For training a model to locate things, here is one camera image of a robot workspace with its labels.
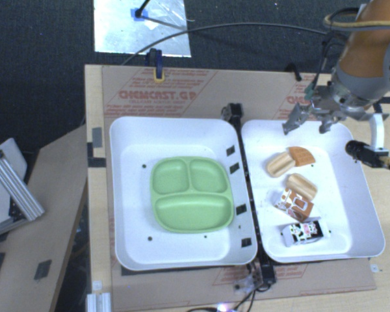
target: green plate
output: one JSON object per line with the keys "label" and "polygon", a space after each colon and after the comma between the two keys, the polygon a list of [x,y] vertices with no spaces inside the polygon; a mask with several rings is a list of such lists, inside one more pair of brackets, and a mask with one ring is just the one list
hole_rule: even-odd
{"label": "green plate", "polygon": [[171,157],[156,163],[150,194],[156,220],[169,231],[215,231],[234,217],[227,173],[221,164],[205,157]]}

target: food item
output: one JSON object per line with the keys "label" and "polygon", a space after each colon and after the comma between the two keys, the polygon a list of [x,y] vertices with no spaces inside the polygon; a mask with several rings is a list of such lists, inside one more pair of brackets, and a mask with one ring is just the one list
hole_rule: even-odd
{"label": "food item", "polygon": [[280,177],[295,166],[295,161],[288,151],[280,153],[266,165],[268,174],[272,177]]}
{"label": "food item", "polygon": [[281,231],[287,247],[292,245],[316,242],[323,237],[329,237],[330,231],[321,220],[306,223],[296,223],[286,226]]}
{"label": "food item", "polygon": [[274,206],[295,220],[304,222],[311,214],[313,203],[295,191],[286,188]]}
{"label": "food item", "polygon": [[318,192],[318,188],[300,174],[291,174],[287,179],[286,186],[309,201],[312,201]]}
{"label": "food item", "polygon": [[296,166],[303,166],[307,164],[315,163],[315,158],[311,152],[302,147],[289,147],[289,153],[294,159]]}

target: yellow clip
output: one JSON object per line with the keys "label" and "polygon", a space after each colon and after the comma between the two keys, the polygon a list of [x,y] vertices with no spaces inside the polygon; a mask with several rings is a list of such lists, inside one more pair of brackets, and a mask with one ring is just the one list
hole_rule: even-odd
{"label": "yellow clip", "polygon": [[153,79],[155,80],[155,83],[162,83],[164,82],[164,71],[162,71],[162,77],[158,79],[156,77],[156,68],[153,69]]}

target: black floor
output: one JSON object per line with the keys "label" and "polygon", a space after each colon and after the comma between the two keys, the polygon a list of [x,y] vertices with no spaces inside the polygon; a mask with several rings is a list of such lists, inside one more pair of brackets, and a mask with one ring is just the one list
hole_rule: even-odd
{"label": "black floor", "polygon": [[[324,31],[326,14],[369,0],[184,1],[187,18],[195,20],[190,29],[259,21]],[[80,126],[84,65],[120,64],[126,57],[94,52],[93,12],[93,0],[0,0],[0,142],[14,137],[23,151],[33,151]],[[281,71],[294,62],[315,72],[319,64],[321,36],[308,32],[234,27],[189,38],[192,58],[165,58],[165,66]],[[334,49],[331,61],[338,54]],[[143,63],[142,57],[132,62]],[[84,266],[74,261],[79,264],[68,275]]]}

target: snack package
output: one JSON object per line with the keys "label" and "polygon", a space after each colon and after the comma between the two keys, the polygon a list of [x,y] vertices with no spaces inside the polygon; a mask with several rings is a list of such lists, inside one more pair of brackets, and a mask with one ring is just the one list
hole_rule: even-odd
{"label": "snack package", "polygon": [[329,230],[320,220],[291,224],[283,228],[281,234],[287,247],[316,242],[323,237],[330,236]]}
{"label": "snack package", "polygon": [[297,192],[286,188],[274,206],[295,220],[304,222],[311,214],[313,203]]}

